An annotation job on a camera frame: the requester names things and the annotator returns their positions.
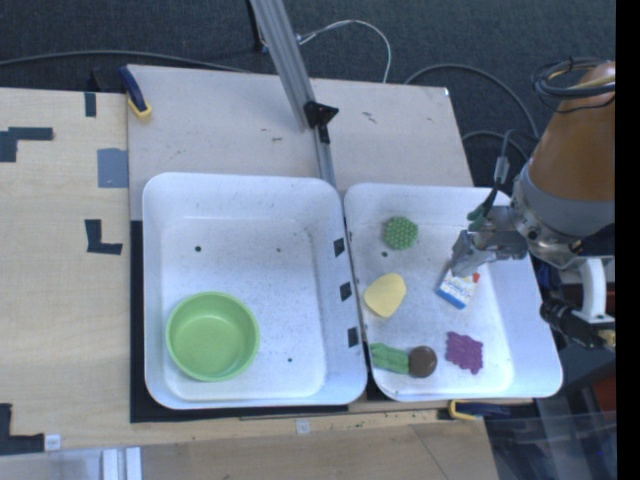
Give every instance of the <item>blue and yellow clamp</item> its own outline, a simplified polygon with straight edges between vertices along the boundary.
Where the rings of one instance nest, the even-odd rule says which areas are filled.
[[[140,119],[149,117],[149,115],[151,115],[151,105],[149,105],[144,99],[140,86],[131,74],[131,71],[129,71],[126,66],[122,66],[121,68],[118,68],[118,75],[120,75],[120,79],[124,83],[124,87],[127,91],[127,104],[129,105],[129,108]]]
[[[449,416],[454,420],[475,421],[483,416],[495,418],[508,418],[511,416],[509,407],[483,402],[450,400],[447,409],[449,410]]]

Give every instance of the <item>dark background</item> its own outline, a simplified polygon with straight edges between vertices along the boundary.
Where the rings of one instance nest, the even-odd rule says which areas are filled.
[[[440,64],[469,66],[496,77],[522,100],[538,134],[552,112],[534,93],[531,73],[570,56],[615,59],[616,55],[616,0],[284,2],[299,34],[345,19],[380,29],[393,53],[390,83],[403,83],[418,70]],[[96,70],[103,90],[121,90],[116,75],[121,65],[176,65],[135,55],[4,62],[104,49],[275,72],[269,56],[254,49],[245,0],[0,0],[0,86],[81,91],[88,88],[88,75]],[[364,26],[327,32],[301,49],[311,77],[382,81],[386,48]],[[478,130],[534,131],[507,91],[475,71],[438,69],[413,83],[448,87],[463,136]],[[534,146],[521,137],[514,140],[525,153]],[[489,136],[465,143],[476,185],[491,184],[498,144]],[[515,149],[510,149],[509,158],[515,174],[524,158]]]

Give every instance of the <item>purple puzzle piece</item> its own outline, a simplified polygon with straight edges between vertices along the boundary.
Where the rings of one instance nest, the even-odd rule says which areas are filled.
[[[447,361],[477,374],[482,368],[482,342],[455,332],[447,333]]]

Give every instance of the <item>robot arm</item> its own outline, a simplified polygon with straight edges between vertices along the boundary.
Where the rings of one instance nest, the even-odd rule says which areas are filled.
[[[550,300],[541,315],[587,348],[615,347],[614,321],[605,314],[602,257],[580,254],[585,237],[615,222],[614,81],[615,63],[604,63],[592,66],[577,86],[562,90],[578,97],[558,106],[514,182],[510,205],[493,206],[490,194],[471,212],[473,222],[454,244],[451,263],[453,275],[467,276],[483,263],[530,252],[559,270],[576,270],[583,281],[583,307]],[[585,97],[590,88],[594,94]]]

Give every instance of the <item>green bowl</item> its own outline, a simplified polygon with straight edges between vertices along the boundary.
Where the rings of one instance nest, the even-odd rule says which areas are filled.
[[[169,355],[184,373],[198,380],[223,381],[253,362],[260,332],[255,317],[238,299],[202,292],[173,309],[165,340]]]

